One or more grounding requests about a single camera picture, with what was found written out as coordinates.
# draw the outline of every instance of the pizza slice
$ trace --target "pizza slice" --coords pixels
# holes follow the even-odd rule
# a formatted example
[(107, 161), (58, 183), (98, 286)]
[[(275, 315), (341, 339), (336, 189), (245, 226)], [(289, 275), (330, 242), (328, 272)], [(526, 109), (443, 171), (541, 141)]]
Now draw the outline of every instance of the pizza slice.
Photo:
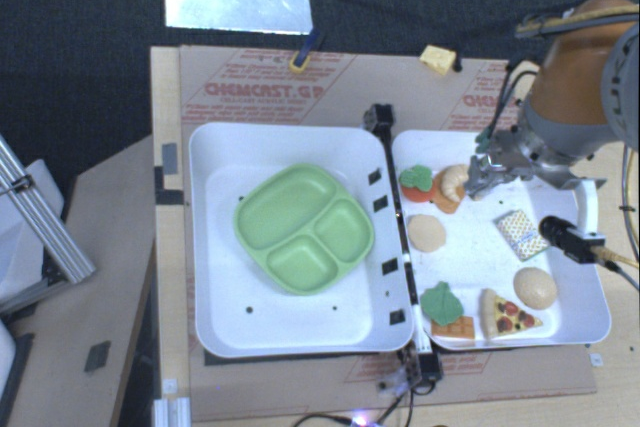
[(521, 333), (542, 325), (539, 318), (504, 297), (500, 297), (490, 288), (482, 291), (480, 320), (482, 330), (488, 339)]

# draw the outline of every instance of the yellow sponge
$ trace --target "yellow sponge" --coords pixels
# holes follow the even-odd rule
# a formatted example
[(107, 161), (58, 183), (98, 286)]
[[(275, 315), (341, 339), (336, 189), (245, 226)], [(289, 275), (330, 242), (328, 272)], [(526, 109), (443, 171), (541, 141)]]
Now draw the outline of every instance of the yellow sponge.
[(420, 60), (433, 71), (445, 75), (456, 60), (456, 53), (453, 50), (428, 45), (422, 52)]

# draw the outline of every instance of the wooden edge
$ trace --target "wooden edge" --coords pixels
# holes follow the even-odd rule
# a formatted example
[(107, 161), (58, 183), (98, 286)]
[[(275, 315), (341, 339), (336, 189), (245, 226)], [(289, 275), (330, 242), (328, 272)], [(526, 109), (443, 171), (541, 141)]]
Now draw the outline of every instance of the wooden edge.
[[(163, 187), (182, 190), (182, 129), (180, 125), (180, 53), (177, 48), (151, 49), (153, 162), (164, 168), (163, 148), (174, 145), (175, 172), (162, 172)], [(160, 379), (177, 381), (175, 393), (162, 386), (162, 398), (188, 396), (190, 389), (187, 326), (187, 282), (184, 206), (156, 204), (156, 261)]]

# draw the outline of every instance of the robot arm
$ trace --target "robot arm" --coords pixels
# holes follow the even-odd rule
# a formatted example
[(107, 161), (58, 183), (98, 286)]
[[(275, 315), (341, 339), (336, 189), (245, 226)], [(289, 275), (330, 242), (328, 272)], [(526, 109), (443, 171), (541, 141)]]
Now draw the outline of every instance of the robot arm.
[[(637, 7), (628, 15), (629, 6), (633, 11), (626, 0), (588, 0), (569, 17), (578, 20), (566, 23), (569, 32), (556, 29), (562, 34), (522, 104), (518, 123), (490, 134), (488, 145), (471, 157), (469, 196), (482, 197), (501, 183), (534, 176), (573, 189), (580, 179), (570, 167), (602, 145), (622, 140), (638, 149), (638, 15)], [(627, 14), (606, 24), (589, 17), (621, 8)]]

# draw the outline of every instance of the metal profile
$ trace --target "metal profile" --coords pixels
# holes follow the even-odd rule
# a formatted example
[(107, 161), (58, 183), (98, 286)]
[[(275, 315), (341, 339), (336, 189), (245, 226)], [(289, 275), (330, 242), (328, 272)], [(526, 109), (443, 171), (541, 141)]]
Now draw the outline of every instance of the metal profile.
[(44, 244), (64, 277), (72, 284), (96, 270), (53, 212), (38, 186), (0, 135), (0, 192), (11, 198), (20, 214)]

